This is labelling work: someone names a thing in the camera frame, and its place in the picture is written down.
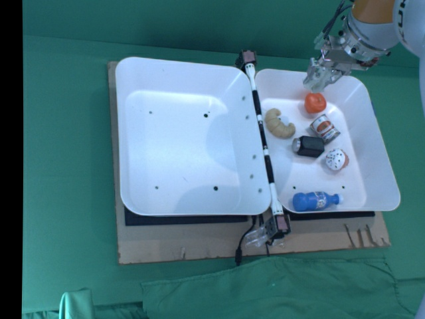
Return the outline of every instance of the blue bottle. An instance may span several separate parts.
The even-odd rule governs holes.
[[[323,210],[332,204],[340,204],[342,201],[340,194],[329,195],[323,191],[296,193],[292,198],[292,204],[296,211]]]

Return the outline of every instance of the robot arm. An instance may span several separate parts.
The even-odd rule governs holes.
[[[338,36],[330,35],[338,17],[348,9]],[[368,70],[376,65],[399,42],[420,58],[425,114],[425,0],[342,0],[315,39],[315,48],[321,54],[310,59],[303,84],[312,92],[323,92],[352,70]]]

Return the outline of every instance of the bottle cap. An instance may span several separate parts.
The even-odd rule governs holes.
[[[301,140],[299,138],[294,138],[292,141],[292,150],[294,152],[298,152],[298,150],[301,148]]]

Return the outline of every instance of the white speckled ball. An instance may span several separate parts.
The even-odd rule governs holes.
[[[348,165],[349,158],[343,150],[333,149],[327,153],[325,161],[330,170],[338,171]]]

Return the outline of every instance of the croissant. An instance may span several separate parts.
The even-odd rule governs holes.
[[[266,112],[266,117],[264,118],[266,122],[267,129],[276,137],[279,138],[289,138],[295,134],[295,125],[289,123],[286,126],[279,118],[282,113],[280,110],[273,108]]]

